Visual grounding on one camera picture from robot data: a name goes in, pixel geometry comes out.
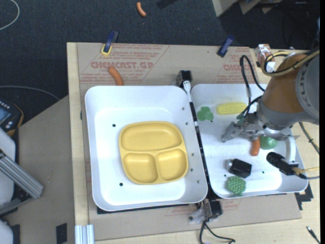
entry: metal bracket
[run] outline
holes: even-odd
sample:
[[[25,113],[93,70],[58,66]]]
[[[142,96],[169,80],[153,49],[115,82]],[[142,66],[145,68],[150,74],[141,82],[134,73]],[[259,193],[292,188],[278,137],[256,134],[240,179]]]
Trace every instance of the metal bracket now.
[[[75,244],[95,244],[93,224],[75,226]]]
[[[0,149],[0,171],[10,178],[16,185],[21,187],[34,199],[39,198],[43,186],[31,175],[24,171],[16,162],[7,157]]]

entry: yellow corn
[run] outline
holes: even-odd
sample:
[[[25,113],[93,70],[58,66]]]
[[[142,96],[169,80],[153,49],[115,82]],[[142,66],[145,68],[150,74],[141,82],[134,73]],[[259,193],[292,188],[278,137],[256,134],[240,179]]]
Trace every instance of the yellow corn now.
[[[239,114],[246,106],[243,102],[229,102],[217,106],[216,110],[219,115]]]

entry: black device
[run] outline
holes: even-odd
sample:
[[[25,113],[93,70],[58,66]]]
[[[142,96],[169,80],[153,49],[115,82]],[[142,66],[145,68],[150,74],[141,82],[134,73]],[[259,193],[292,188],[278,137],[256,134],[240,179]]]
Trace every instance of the black device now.
[[[294,175],[295,172],[293,171],[293,167],[298,167],[297,163],[289,164],[286,162],[285,157],[275,152],[269,152],[266,156],[266,160],[285,175]]]
[[[14,103],[0,97],[0,128],[12,136],[22,124],[23,112]]]
[[[188,80],[189,82],[192,81],[192,72],[187,70],[181,70],[179,71],[177,77],[176,77],[176,86],[180,87],[180,88],[184,88],[183,86],[183,82],[185,80]]]
[[[227,163],[229,173],[246,178],[250,175],[252,165],[239,159],[229,160]]]

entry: white tray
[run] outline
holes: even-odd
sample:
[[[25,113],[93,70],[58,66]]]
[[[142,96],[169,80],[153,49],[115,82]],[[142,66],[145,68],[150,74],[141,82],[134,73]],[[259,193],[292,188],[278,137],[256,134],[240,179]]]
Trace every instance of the white tray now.
[[[187,95],[175,86],[95,86],[85,95],[92,194],[107,211],[198,203],[208,192]],[[188,172],[178,181],[138,185],[120,160],[118,137],[126,125],[168,121],[176,125],[188,153]]]
[[[251,89],[252,100],[263,93],[255,84],[251,84]],[[267,153],[271,151],[283,156],[286,156],[287,150],[289,152],[296,151],[296,162],[300,164],[299,167],[303,168],[303,163],[295,143],[293,146],[296,149],[286,149],[284,141],[278,142],[274,149],[261,149],[258,156],[253,157],[249,154],[251,142],[245,137],[236,137],[222,142],[222,134],[232,121],[237,121],[237,115],[219,115],[216,112],[216,107],[229,102],[244,102],[248,104],[245,85],[199,84],[192,89],[191,95],[196,112],[202,106],[207,106],[210,107],[214,116],[213,122],[205,120],[199,121],[198,124],[211,187],[218,196],[221,198],[238,197],[226,188],[228,177],[234,175],[228,172],[225,163],[227,160],[235,158],[252,164],[251,175],[245,178],[246,191],[243,193],[243,197],[300,192],[306,188],[307,180],[297,176],[284,175],[266,160]],[[250,108],[250,112],[255,110],[256,104]],[[290,129],[287,129],[286,132],[292,135]]]

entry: green textured ball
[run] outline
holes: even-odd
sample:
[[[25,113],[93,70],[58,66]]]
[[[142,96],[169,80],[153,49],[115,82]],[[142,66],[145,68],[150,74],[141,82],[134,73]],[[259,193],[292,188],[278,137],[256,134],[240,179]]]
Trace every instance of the green textured ball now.
[[[246,190],[246,181],[238,176],[229,177],[227,180],[227,189],[240,196]]]

